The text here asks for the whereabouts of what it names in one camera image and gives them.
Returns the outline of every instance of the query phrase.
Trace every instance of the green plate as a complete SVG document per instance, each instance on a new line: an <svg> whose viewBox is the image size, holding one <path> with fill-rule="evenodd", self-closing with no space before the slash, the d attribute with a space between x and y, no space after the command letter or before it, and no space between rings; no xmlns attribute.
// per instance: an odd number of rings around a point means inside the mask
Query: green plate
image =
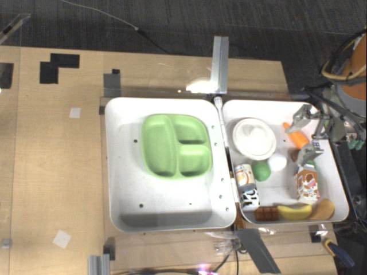
<svg viewBox="0 0 367 275"><path fill-rule="evenodd" d="M142 126L142 151L147 169L164 178L200 176L212 168L208 131L196 117L156 114Z"/></svg>

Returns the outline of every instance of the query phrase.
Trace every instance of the carton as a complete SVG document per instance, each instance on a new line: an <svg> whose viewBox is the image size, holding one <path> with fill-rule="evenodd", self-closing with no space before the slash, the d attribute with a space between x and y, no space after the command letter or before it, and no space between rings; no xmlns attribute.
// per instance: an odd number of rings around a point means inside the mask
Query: carton
<svg viewBox="0 0 367 275"><path fill-rule="evenodd" d="M312 205L320 197L317 188L317 172L313 165L305 164L295 175L297 182L297 201Z"/></svg>

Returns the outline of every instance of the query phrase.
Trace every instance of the orange carrot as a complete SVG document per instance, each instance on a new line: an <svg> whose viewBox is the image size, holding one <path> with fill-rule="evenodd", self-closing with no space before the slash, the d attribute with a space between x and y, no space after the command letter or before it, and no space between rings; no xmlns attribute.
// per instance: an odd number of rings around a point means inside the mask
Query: orange carrot
<svg viewBox="0 0 367 275"><path fill-rule="evenodd" d="M283 127L284 129L287 129L290 125L286 122L283 123ZM305 137L304 134L302 134L299 131L296 132L292 132L292 133L288 133L288 136L291 138L291 140L293 141L293 143L299 148L302 149L302 147L309 143L309 140L307 139L307 137Z"/></svg>

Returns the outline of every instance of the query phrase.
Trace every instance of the white basin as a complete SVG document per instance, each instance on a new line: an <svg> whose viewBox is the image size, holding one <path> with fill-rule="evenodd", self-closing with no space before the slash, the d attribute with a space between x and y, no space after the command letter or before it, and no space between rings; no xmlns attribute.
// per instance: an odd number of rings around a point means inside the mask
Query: white basin
<svg viewBox="0 0 367 275"><path fill-rule="evenodd" d="M157 178L146 168L141 146L144 120L182 114L206 126L212 168L193 178ZM204 100L115 98L105 111L110 216L127 232L215 229L236 218L231 179L217 111Z"/></svg>
<svg viewBox="0 0 367 275"><path fill-rule="evenodd" d="M253 100L231 100L224 104L223 115L226 122L227 134L229 135L229 146L231 147L232 162L238 164L249 163L253 160L243 156L236 149L232 140L233 127L244 118L256 118L273 130L276 136L276 152L287 157L287 166L271 173L270 177L263 182L256 182L257 191L261 206L277 205L299 205L296 200L296 183L294 174L297 172L296 164L290 158L290 150L295 149L289 136L285 133L283 122L289 124L293 121L293 114L306 103L282 102L282 101L253 101ZM311 135L315 132L317 120L312 120L307 126L302 128L302 132L311 140ZM299 220L288 221L280 219L278 221L256 221L253 211L244 211L243 216L250 222L258 225L266 224L296 224L296 223L325 223L340 222L346 219L349 213L349 206L345 196L343 184L339 176L338 168L334 160L333 151L328 140L318 141L324 153L317 157L315 167L318 171L318 189L321 198L313 205L316 208L323 199L329 199L335 204L334 215L327 221Z"/></svg>

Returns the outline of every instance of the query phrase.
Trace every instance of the white label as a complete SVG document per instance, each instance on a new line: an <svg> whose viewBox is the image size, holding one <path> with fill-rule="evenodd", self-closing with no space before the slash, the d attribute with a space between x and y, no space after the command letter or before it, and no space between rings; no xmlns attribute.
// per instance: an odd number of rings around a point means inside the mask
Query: white label
<svg viewBox="0 0 367 275"><path fill-rule="evenodd" d="M53 243L63 249L66 249L71 239L71 235L66 232L59 230L53 240Z"/></svg>
<svg viewBox="0 0 367 275"><path fill-rule="evenodd" d="M81 108L71 108L69 118L80 118Z"/></svg>

